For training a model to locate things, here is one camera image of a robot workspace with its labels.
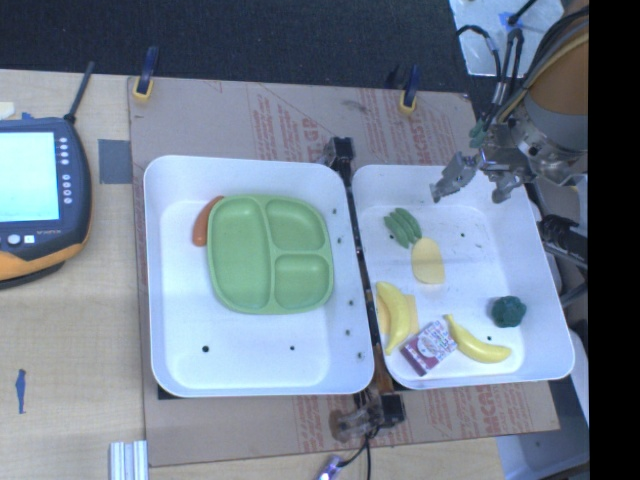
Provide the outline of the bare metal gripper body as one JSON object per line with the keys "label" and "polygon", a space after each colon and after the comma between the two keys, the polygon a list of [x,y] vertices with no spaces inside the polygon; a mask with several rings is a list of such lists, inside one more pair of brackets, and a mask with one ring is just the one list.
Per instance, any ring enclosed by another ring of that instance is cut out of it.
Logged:
{"label": "bare metal gripper body", "polygon": [[577,165],[588,151],[588,128],[582,118],[536,124],[528,117],[511,117],[496,125],[481,148],[484,170],[517,173],[565,185],[579,173]]}

